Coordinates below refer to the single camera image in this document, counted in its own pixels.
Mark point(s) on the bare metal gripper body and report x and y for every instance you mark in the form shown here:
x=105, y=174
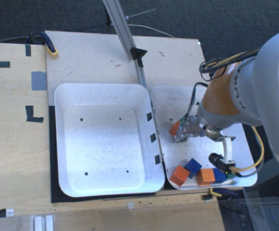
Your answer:
x=192, y=129

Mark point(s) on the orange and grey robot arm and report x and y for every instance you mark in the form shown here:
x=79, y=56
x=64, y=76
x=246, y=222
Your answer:
x=257, y=88

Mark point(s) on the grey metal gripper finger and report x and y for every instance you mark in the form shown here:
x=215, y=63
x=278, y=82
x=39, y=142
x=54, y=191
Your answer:
x=180, y=138

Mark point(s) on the orange cube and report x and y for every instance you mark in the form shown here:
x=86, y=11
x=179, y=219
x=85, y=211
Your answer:
x=174, y=128
x=205, y=176
x=179, y=175

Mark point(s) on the black cylinder on white bracket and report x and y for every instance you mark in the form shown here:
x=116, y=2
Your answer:
x=222, y=162

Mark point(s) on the white plastic tray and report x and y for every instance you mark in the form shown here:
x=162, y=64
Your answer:
x=105, y=141
x=199, y=150

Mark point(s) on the blue cube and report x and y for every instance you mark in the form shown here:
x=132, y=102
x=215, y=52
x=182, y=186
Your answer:
x=193, y=166
x=220, y=175

